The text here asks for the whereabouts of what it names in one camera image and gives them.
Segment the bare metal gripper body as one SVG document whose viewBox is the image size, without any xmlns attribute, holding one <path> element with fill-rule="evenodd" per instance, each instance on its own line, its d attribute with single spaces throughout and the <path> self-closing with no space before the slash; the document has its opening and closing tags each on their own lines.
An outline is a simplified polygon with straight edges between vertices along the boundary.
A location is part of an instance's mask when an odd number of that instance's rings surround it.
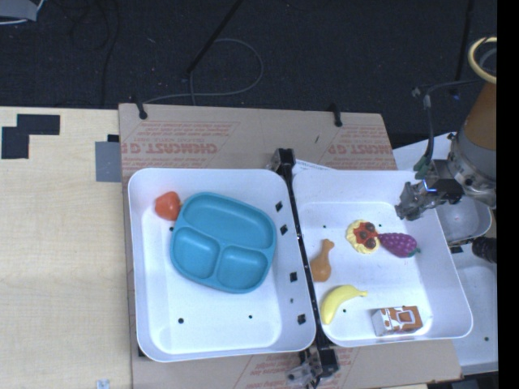
<svg viewBox="0 0 519 389">
<path fill-rule="evenodd" d="M 489 208 L 497 205 L 495 180 L 463 160 L 432 160 L 428 168 L 428 189 L 451 204 L 466 196 Z"/>
</svg>

